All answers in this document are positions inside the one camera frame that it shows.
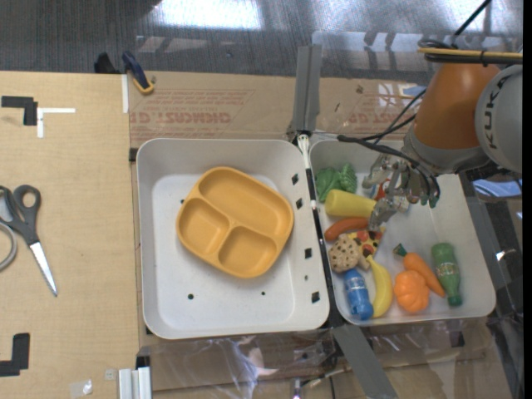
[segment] wooden board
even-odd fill
[[[106,370],[135,366],[138,352],[129,120],[120,76],[0,73],[2,96],[31,96],[46,114],[44,137],[22,109],[0,108],[0,185],[37,187],[37,232],[57,284],[48,289],[18,237],[0,272],[0,361],[12,336],[30,333],[29,368],[0,377],[0,397],[70,397],[91,379],[92,397],[115,397]]]

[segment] bottle label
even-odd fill
[[[458,272],[458,266],[452,262],[446,262],[440,264],[440,266],[436,267],[436,275],[438,278],[447,276],[447,275],[457,275]]]
[[[346,279],[346,290],[347,291],[352,291],[354,289],[364,289],[364,288],[366,288],[366,281],[364,281],[363,277]]]

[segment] blue water bottle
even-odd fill
[[[347,291],[347,300],[351,314],[361,321],[373,316],[372,302],[369,301],[369,292],[366,280],[356,269],[349,269],[343,275],[343,284]]]

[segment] black clip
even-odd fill
[[[28,369],[30,362],[30,335],[25,332],[13,336],[11,361],[0,361],[0,377],[20,375],[21,369]]]
[[[94,72],[96,74],[120,74],[120,71],[113,66],[109,55],[105,52],[100,53],[94,62]]]
[[[37,104],[32,97],[2,96],[2,107],[24,108],[23,124],[25,126],[37,125]]]

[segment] toy banana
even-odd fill
[[[373,279],[375,280],[375,298],[373,299],[373,318],[378,318],[390,308],[393,299],[392,277],[381,264],[368,255],[366,261],[372,266]]]

